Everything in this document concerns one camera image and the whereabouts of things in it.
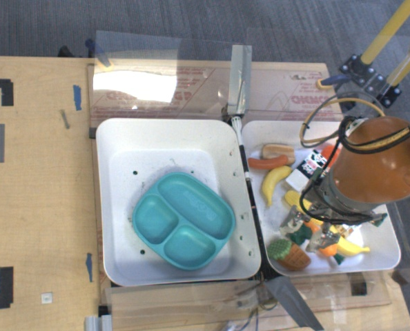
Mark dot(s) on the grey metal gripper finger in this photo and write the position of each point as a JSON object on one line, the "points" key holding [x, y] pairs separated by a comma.
{"points": [[322, 238], [291, 221]]}

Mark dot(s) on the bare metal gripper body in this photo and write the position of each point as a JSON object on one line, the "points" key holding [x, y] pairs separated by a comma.
{"points": [[317, 216]]}

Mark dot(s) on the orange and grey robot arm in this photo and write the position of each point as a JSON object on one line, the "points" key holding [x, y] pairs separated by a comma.
{"points": [[374, 164]]}

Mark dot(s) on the orange carrot with green leaves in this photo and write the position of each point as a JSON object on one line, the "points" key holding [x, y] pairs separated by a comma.
{"points": [[329, 250]]}

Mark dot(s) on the green broccoli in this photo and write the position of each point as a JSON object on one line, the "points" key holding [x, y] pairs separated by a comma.
{"points": [[300, 234]]}

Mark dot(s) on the yellow corn cob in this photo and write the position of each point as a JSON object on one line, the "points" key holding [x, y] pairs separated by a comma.
{"points": [[293, 197]]}

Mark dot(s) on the yellow banana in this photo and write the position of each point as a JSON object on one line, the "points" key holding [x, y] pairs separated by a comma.
{"points": [[351, 248], [272, 183]]}

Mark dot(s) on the orange pineapple with green top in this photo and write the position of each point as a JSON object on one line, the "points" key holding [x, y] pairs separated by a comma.
{"points": [[294, 259]]}

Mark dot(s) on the black and white milk carton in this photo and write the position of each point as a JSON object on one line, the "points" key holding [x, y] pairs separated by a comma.
{"points": [[303, 174]]}

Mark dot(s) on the white plastic tray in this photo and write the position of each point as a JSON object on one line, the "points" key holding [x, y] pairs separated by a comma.
{"points": [[129, 143], [381, 250]]}

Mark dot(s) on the red toy sausage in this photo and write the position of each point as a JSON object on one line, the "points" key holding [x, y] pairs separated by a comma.
{"points": [[267, 163]]}

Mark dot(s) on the toy hot dog bun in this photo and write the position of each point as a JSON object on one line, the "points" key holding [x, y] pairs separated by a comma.
{"points": [[277, 150]]}

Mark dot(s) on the teal divided plate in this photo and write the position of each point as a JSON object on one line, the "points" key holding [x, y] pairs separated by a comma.
{"points": [[187, 216]]}

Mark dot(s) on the brown cardboard board red print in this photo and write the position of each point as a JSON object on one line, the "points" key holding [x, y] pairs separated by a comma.
{"points": [[288, 95]]}

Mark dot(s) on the small white square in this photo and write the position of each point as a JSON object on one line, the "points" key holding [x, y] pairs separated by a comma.
{"points": [[46, 298]]}

